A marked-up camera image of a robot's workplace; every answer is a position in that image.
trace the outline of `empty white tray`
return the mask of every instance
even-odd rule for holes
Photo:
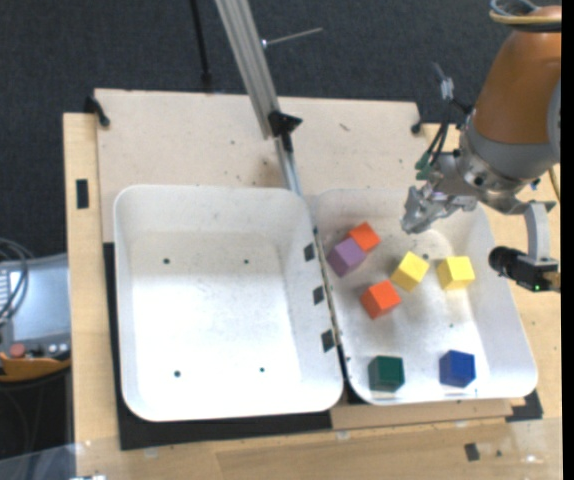
[[[336,403],[343,379],[323,339],[331,316],[301,198],[132,186],[114,222],[122,392],[136,415],[219,419]]]
[[[406,190],[333,190],[314,203],[325,255],[354,226],[368,221],[382,239],[354,272],[339,278],[325,263],[349,382],[372,404],[436,402],[468,398],[514,398],[536,386],[537,370],[505,278],[488,265],[496,246],[482,208],[459,211],[418,235],[401,229]],[[412,251],[430,263],[425,278],[392,313],[371,320],[359,297],[389,278]],[[447,256],[469,256],[476,280],[443,291],[437,264]],[[474,354],[476,379],[465,388],[439,381],[439,358],[454,349]],[[372,391],[368,364],[376,355],[403,359],[405,383],[394,393]]]

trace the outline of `yellow block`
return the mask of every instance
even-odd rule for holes
[[[429,270],[429,263],[409,251],[390,279],[401,288],[411,292],[425,277],[427,270]]]
[[[465,288],[476,279],[474,269],[468,256],[451,256],[445,258],[436,269],[438,280],[443,290]]]

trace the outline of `orange cube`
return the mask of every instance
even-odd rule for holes
[[[389,279],[367,288],[360,297],[360,302],[373,319],[394,310],[400,304],[400,295]]]
[[[363,222],[356,226],[349,233],[348,237],[352,237],[364,252],[371,251],[380,243],[380,237],[372,229],[368,222]]]

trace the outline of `dark green cube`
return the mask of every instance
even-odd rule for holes
[[[405,383],[405,369],[400,357],[376,356],[369,363],[369,387],[393,393]]]

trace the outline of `cube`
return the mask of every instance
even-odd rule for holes
[[[450,350],[440,358],[440,383],[464,388],[476,378],[476,358],[472,354]]]
[[[390,279],[404,290],[411,292],[422,281],[428,270],[429,263],[409,251]]]
[[[445,258],[436,269],[443,290],[465,288],[476,276],[468,256]]]
[[[369,388],[393,393],[405,383],[405,369],[401,357],[376,356],[367,367]]]
[[[334,269],[338,277],[343,277],[356,270],[367,255],[353,238],[346,238],[327,255],[327,263]]]
[[[389,279],[367,288],[360,297],[360,302],[372,320],[385,315],[400,304],[400,295]]]
[[[356,226],[347,233],[348,237],[356,240],[356,243],[364,252],[370,252],[380,243],[380,237],[372,229],[368,222]]]

